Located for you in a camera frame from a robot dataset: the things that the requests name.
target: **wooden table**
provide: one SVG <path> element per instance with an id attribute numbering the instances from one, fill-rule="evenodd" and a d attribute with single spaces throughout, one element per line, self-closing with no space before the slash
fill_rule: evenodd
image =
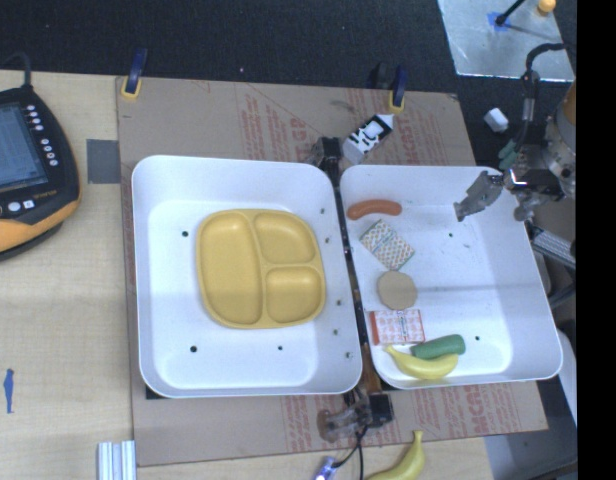
<path id="1" fill-rule="evenodd" d="M 22 83 L 23 73 L 0 71 L 0 91 Z M 117 140 L 115 77 L 33 73 L 32 83 L 71 140 L 83 200 L 55 236 L 0 263 L 0 479 L 92 480 L 97 444 L 133 439 L 120 188 L 88 184 L 86 173 L 87 139 Z M 395 464 L 404 449 L 364 448 L 366 475 Z M 424 449 L 421 480 L 492 478 L 481 438 Z M 137 478 L 312 478 L 324 456 L 138 468 Z M 337 473 L 338 480 L 358 476 L 356 457 Z"/>

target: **yellow banana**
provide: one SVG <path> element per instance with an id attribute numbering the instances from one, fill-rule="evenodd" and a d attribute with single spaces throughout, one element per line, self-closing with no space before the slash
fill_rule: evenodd
<path id="1" fill-rule="evenodd" d="M 421 446 L 421 438 L 423 436 L 422 430 L 415 430 L 413 432 L 415 439 L 413 440 L 410 448 L 406 451 L 404 457 L 399 461 L 399 464 L 380 471 L 371 475 L 367 480 L 415 480 L 421 470 L 424 469 L 426 463 L 426 455 L 424 449 Z"/>
<path id="2" fill-rule="evenodd" d="M 405 352 L 399 352 L 392 345 L 386 347 L 397 367 L 406 375 L 418 379 L 440 379 L 455 369 L 459 354 L 444 354 L 434 359 L 422 359 Z"/>

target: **white tray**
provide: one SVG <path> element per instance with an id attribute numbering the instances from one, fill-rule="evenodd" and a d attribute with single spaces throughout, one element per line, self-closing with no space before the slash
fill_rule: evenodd
<path id="1" fill-rule="evenodd" d="M 132 175 L 139 364 L 170 398 L 334 394 L 361 376 L 348 271 L 328 177 L 307 164 L 152 156 Z M 326 302 L 312 321 L 234 329 L 203 307 L 195 231 L 235 208 L 293 212 L 320 246 Z"/>
<path id="2" fill-rule="evenodd" d="M 401 373 L 383 345 L 371 345 L 378 374 L 391 386 L 414 389 L 550 378 L 562 349 L 516 198 L 504 190 L 484 211 L 458 222 L 453 208 L 483 167 L 360 165 L 341 180 L 344 208 L 366 199 L 401 203 L 399 216 L 370 214 L 347 220 L 364 309 L 388 309 L 376 283 L 387 271 L 359 237 L 382 218 L 415 249 L 400 269 L 419 290 L 426 339 L 461 334 L 466 352 L 441 380 Z M 370 320 L 366 314 L 370 332 Z M 396 347 L 408 351 L 407 346 Z"/>

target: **cable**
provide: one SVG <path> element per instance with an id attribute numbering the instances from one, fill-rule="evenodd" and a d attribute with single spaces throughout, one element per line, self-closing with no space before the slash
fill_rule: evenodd
<path id="1" fill-rule="evenodd" d="M 348 459 L 350 459 L 350 457 L 352 457 L 354 453 L 357 450 L 359 450 L 359 479 L 363 480 L 364 478 L 364 455 L 361 449 L 361 441 L 363 440 L 367 431 L 368 431 L 368 425 L 365 425 L 364 429 L 361 432 L 355 432 L 355 436 L 357 436 L 357 444 L 355 444 L 354 448 L 350 450 L 350 453 L 344 459 L 340 460 L 339 462 L 333 463 L 332 467 L 334 469 L 339 469 L 341 466 L 343 466 L 346 462 L 348 462 Z"/>
<path id="2" fill-rule="evenodd" d="M 526 142 L 530 123 L 532 123 L 534 119 L 534 106 L 539 93 L 540 78 L 539 74 L 536 71 L 533 71 L 532 64 L 537 58 L 537 56 L 541 55 L 542 53 L 548 51 L 563 50 L 565 48 L 566 45 L 564 43 L 544 43 L 540 44 L 539 46 L 536 46 L 535 48 L 530 50 L 530 52 L 528 52 L 528 55 L 526 55 L 526 72 L 521 76 L 521 83 L 524 88 L 524 111 L 522 116 L 521 130 L 513 139 L 515 143 L 515 153 L 519 153 L 522 146 Z"/>
<path id="3" fill-rule="evenodd" d="M 30 64 L 30 57 L 25 52 L 15 52 L 5 61 L 1 63 L 0 69 L 7 66 L 13 59 L 19 58 L 24 65 L 24 84 L 22 87 L 32 87 L 32 68 Z"/>

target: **yellow divided plate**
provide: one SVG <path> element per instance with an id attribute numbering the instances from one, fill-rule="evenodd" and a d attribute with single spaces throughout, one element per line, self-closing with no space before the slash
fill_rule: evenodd
<path id="1" fill-rule="evenodd" d="M 323 309 L 326 282 L 317 240 L 292 213 L 213 213 L 197 229 L 196 258 L 204 305 L 228 327 L 286 327 Z"/>

